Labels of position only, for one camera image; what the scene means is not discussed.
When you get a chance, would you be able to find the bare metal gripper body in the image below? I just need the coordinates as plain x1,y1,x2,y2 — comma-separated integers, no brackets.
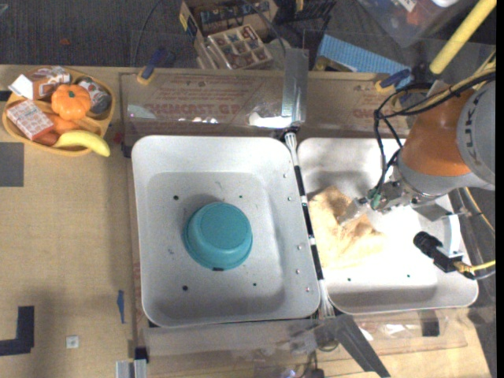
356,180,429,214

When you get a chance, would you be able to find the beige cloth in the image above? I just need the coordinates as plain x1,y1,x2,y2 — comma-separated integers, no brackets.
306,184,389,272

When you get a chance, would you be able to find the white plastic tray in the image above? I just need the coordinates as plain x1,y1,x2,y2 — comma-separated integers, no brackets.
130,134,322,328
295,136,480,316

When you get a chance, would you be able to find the teal bowl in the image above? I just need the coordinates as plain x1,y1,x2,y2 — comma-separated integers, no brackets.
181,201,254,272

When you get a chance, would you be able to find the orange divided plate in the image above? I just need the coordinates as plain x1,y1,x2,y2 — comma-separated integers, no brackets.
2,65,117,158

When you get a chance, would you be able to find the yellow banana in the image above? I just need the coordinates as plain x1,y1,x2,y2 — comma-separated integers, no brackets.
52,129,112,158

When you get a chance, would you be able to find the small red and white can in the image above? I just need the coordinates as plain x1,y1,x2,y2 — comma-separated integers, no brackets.
76,76,113,116

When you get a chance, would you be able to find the orange carrot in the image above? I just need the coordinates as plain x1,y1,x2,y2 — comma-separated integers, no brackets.
46,112,84,135

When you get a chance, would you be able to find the orange pumpkin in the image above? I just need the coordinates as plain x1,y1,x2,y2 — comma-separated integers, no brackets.
50,83,93,122

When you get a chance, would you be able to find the red sausage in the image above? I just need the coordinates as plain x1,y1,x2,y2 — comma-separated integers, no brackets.
33,131,61,146

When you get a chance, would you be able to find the red and white carton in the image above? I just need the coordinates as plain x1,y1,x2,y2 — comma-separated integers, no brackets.
6,99,56,142

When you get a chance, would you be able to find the white and orange carton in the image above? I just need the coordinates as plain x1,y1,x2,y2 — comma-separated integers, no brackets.
7,66,72,102

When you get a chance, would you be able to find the black cylinder on white bracket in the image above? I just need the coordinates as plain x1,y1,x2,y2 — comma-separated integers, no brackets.
413,213,466,273

